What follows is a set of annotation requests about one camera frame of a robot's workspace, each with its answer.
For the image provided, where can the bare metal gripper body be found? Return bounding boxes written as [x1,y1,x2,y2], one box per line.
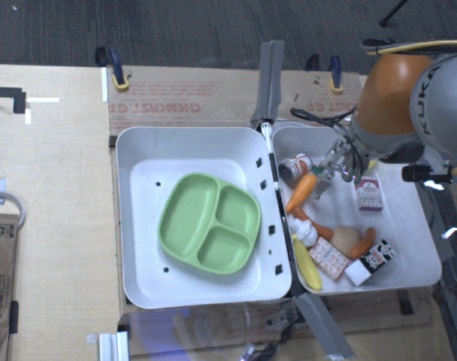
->
[319,138,365,183]

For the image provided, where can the orange and white carton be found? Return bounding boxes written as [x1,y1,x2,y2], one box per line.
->
[307,235,351,281]

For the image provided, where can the green divided plate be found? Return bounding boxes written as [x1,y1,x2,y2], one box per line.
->
[157,171,262,276]

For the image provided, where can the orange and white can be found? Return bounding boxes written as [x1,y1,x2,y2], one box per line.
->
[277,153,313,185]

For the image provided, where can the tan bread roll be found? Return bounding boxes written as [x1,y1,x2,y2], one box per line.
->
[329,225,362,257]

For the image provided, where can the white garlic bulb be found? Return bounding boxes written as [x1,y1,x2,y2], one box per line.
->
[288,217,319,248]

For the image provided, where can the white plastic tray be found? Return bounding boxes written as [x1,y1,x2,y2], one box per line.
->
[271,126,443,297]
[115,126,293,311]

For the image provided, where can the yellow banana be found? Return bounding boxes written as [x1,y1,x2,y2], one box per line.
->
[291,234,323,292]

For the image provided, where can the brown cardboard board red print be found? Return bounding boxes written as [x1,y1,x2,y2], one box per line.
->
[107,64,435,356]

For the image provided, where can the black and white milk carton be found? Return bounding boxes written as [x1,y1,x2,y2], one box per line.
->
[344,238,396,287]

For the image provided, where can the brown paper bag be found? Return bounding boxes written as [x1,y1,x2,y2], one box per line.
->
[0,212,21,361]

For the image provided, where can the orange carrot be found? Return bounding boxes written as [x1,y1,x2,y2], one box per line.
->
[284,165,325,214]

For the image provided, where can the black cylinder on white bracket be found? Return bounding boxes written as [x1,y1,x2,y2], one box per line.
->
[401,159,455,191]

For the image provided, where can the pink and white carton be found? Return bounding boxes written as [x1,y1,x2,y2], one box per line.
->
[353,175,385,213]

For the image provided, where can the orange sausage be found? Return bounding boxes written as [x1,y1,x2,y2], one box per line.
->
[291,205,334,241]
[349,226,377,260]

